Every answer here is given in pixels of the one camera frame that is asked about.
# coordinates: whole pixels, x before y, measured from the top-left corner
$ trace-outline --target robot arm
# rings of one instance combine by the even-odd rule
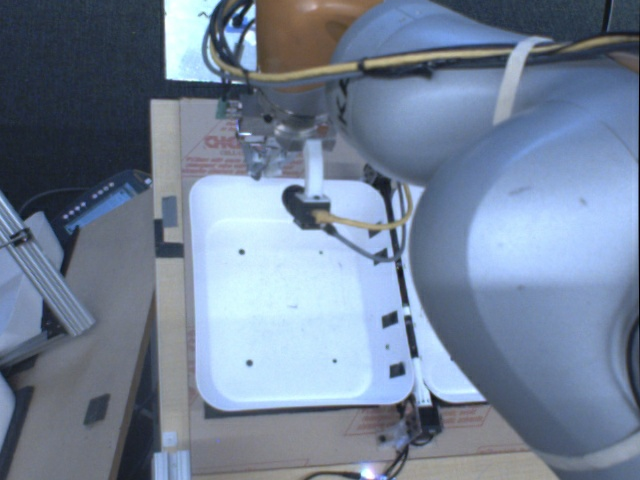
[[[321,121],[381,173],[428,184],[411,270],[454,360],[559,477],[633,478],[638,76],[593,50],[615,36],[535,46],[496,122],[523,36],[429,0],[343,1],[257,0],[261,72],[240,75],[289,137]],[[333,71],[317,68],[328,52]]]

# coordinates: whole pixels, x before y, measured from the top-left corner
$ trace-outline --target dark fabric wall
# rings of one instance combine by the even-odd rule
[[[604,0],[435,1],[558,39],[597,33],[604,7]],[[638,2],[616,0],[615,28],[638,29]],[[14,206],[124,169],[148,171],[149,100],[219,94],[164,80],[163,19],[163,0],[0,0],[0,190]]]

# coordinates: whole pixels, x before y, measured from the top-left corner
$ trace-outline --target white zip tie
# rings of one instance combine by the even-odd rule
[[[494,125],[500,124],[511,117],[527,58],[534,46],[547,42],[551,42],[551,39],[538,36],[527,37],[520,41],[509,55],[504,76],[502,77],[502,84],[500,84],[496,110],[493,114]]]

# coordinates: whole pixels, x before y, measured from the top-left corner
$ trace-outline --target yellow cable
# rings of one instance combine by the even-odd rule
[[[333,215],[326,210],[315,210],[312,212],[312,215],[315,217],[316,223],[318,224],[344,224],[345,226],[369,229],[371,231],[388,231],[390,229],[396,229],[400,226],[404,226],[409,221],[409,219],[411,218],[411,214],[413,213],[413,199],[411,198],[409,185],[403,183],[402,188],[404,188],[404,193],[407,198],[407,212],[401,219],[394,222],[389,222],[387,224],[371,224],[369,222],[362,222],[359,220],[351,220],[345,219],[343,217],[338,217],[337,215]]]

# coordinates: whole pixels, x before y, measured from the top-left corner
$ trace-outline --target gray robot arm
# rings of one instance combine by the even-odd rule
[[[354,24],[334,62],[521,39],[393,0]],[[374,167],[427,185],[411,269],[462,370],[559,477],[635,478],[638,76],[608,59],[528,67],[494,125],[503,76],[363,78],[331,84],[327,102]]]

